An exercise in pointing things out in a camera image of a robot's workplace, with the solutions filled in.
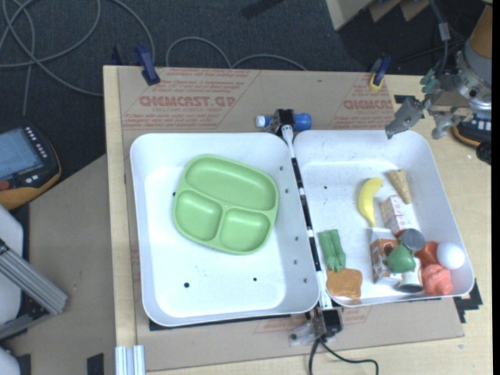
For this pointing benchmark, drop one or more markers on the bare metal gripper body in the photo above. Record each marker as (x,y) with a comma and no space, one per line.
(449,101)

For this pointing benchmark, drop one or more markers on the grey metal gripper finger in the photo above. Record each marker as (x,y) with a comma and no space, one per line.
(404,117)
(442,125)

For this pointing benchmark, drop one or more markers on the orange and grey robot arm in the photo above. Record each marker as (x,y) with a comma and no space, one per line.
(481,33)

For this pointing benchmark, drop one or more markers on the tan ice cream cone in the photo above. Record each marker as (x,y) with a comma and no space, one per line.
(401,184)

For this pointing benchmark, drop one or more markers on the yellow banana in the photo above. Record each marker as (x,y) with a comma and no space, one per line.
(368,201)

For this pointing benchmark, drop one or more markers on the white carton with red print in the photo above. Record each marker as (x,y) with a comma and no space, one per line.
(396,213)

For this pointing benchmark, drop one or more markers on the blue bottle with white cap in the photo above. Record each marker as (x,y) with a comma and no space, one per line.
(302,120)

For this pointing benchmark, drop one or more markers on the white plastic tray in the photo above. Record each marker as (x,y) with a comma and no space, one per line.
(218,287)
(336,193)

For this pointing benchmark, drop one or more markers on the red can with grey lid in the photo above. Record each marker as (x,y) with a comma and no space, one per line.
(413,240)

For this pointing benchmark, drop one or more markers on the thin black and white rod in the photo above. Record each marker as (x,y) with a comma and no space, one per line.
(301,186)

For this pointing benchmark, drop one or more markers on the white egg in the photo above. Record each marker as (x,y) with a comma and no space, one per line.
(451,255)

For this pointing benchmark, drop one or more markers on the green pepper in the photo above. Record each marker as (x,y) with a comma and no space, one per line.
(401,260)

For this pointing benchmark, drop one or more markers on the orange and white carton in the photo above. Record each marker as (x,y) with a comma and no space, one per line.
(378,256)

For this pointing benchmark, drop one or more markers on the green asparagus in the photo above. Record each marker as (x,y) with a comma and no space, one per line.
(332,248)

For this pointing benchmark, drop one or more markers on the pink lumpy toy food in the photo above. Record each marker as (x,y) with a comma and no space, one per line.
(437,279)

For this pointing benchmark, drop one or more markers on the white cup with dark base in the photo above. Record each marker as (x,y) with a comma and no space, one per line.
(411,281)

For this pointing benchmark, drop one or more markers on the brown cardboard board, red print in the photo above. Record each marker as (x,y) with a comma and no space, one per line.
(234,92)

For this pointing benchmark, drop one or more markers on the orange flat toy food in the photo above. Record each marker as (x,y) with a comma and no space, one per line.
(344,283)

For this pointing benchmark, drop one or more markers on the green divided plate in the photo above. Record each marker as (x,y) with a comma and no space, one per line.
(226,203)

